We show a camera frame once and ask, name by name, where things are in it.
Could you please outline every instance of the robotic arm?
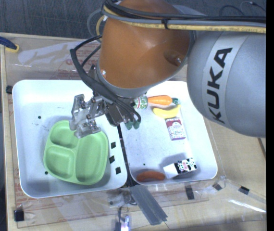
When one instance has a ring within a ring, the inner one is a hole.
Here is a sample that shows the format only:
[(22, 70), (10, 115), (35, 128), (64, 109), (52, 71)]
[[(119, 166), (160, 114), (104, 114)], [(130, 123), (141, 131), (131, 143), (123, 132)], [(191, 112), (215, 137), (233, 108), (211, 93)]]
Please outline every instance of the robotic arm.
[[(134, 100), (187, 67), (187, 88), (208, 119), (236, 132), (265, 137), (265, 32), (263, 17), (183, 14), (163, 0), (106, 1), (101, 36), (71, 50), (93, 98), (75, 97), (71, 130), (79, 138), (100, 131), (95, 118), (138, 128)], [(102, 38), (97, 66), (86, 73), (76, 50)]]

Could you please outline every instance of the toy carrot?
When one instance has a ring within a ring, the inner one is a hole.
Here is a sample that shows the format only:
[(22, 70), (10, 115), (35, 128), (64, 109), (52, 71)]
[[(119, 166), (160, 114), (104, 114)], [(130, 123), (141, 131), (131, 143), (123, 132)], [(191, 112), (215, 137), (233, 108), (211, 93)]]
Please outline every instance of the toy carrot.
[(177, 98), (171, 98), (168, 95), (159, 95), (148, 97), (148, 103), (160, 104), (160, 105), (170, 105), (171, 103), (178, 104)]

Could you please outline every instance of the banana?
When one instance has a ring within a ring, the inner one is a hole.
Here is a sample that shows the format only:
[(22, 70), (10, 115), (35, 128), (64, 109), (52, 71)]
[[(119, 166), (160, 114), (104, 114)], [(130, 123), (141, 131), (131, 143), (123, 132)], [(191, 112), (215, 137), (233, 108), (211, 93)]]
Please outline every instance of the banana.
[(178, 104), (176, 107), (170, 109), (170, 110), (163, 110), (160, 108), (153, 108), (152, 111), (155, 115), (164, 118), (164, 119), (169, 119), (176, 117), (176, 115), (179, 113), (179, 110), (181, 108), (181, 105)]

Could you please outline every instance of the white tray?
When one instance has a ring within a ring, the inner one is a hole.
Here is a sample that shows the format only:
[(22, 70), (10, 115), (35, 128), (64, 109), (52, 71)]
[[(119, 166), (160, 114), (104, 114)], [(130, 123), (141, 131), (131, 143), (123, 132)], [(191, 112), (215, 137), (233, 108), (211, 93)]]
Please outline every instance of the white tray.
[(195, 171), (172, 179), (137, 182), (166, 184), (214, 178), (217, 174), (217, 163), (212, 145), (203, 116), (197, 111), (189, 97), (186, 82), (166, 81), (151, 88), (146, 95), (148, 97), (169, 95), (180, 100), (182, 106), (178, 117), (183, 122), (187, 137), (183, 140), (172, 141), (165, 120), (156, 116), (152, 112), (152, 107), (148, 106), (145, 110), (138, 109), (141, 115), (139, 129), (127, 130), (125, 125), (121, 124), (127, 161), (134, 180), (137, 181), (137, 175), (147, 170), (164, 173), (163, 167), (190, 157), (195, 159), (197, 165)]
[(45, 174), (43, 154), (51, 127), (60, 120), (71, 119), (74, 96), (92, 97), (92, 90), (80, 80), (22, 80), (12, 91), (16, 146), (20, 183), (23, 191), (33, 198), (110, 190), (122, 187), (127, 171), (118, 129), (110, 126), (105, 116), (96, 119), (108, 137), (110, 148), (103, 178), (91, 186), (78, 185)]

